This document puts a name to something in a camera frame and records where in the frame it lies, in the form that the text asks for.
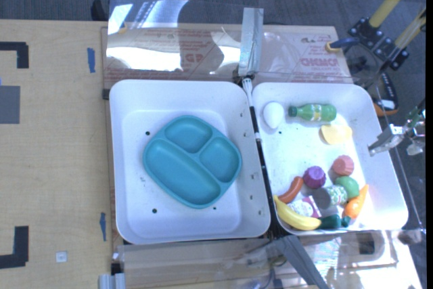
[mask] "toy banana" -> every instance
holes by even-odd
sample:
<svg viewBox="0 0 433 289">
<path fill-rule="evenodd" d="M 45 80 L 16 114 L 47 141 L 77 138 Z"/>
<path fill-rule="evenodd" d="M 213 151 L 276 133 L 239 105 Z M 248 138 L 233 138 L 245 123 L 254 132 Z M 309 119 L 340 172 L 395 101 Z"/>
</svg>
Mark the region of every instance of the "toy banana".
<svg viewBox="0 0 433 289">
<path fill-rule="evenodd" d="M 288 225 L 299 230 L 314 230 L 320 226 L 320 219 L 314 217 L 305 217 L 299 213 L 296 213 L 288 205 L 282 202 L 277 195 L 273 196 L 273 200 L 277 206 L 278 216 Z"/>
</svg>

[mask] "wooden surface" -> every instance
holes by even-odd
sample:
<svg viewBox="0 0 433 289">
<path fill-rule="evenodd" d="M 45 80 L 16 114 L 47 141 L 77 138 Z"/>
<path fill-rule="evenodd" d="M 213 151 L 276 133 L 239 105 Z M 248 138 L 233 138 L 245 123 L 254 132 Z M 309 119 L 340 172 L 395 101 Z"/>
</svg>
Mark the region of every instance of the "wooden surface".
<svg viewBox="0 0 433 289">
<path fill-rule="evenodd" d="M 29 226 L 29 260 L 0 269 L 2 289 L 97 288 L 110 272 L 104 24 L 0 20 L 0 41 L 25 41 L 30 52 L 29 69 L 17 69 L 16 53 L 0 51 L 1 84 L 21 93 L 20 124 L 0 124 L 0 255 L 12 253 L 14 227 Z M 66 262 L 56 262 L 59 251 Z"/>
</svg>

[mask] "toy carrot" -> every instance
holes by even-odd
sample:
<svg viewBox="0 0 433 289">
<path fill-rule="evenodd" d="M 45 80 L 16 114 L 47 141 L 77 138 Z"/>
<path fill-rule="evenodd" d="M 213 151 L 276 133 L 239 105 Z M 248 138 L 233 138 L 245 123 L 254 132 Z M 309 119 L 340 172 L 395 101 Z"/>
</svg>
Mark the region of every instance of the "toy carrot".
<svg viewBox="0 0 433 289">
<path fill-rule="evenodd" d="M 349 202 L 344 207 L 344 216 L 348 216 L 351 219 L 356 219 L 358 217 L 364 205 L 365 197 L 367 196 L 368 192 L 368 187 L 368 184 L 364 185 L 359 190 L 359 195 L 349 200 Z"/>
</svg>

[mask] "bottle cap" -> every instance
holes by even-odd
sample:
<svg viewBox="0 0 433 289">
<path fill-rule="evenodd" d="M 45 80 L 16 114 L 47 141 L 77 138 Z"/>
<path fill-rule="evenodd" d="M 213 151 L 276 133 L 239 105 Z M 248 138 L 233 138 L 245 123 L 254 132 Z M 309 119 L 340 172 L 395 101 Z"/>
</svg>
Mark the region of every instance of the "bottle cap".
<svg viewBox="0 0 433 289">
<path fill-rule="evenodd" d="M 295 106 L 290 106 L 289 107 L 289 116 L 290 117 L 295 117 L 298 114 L 298 110 L 296 109 Z"/>
</svg>

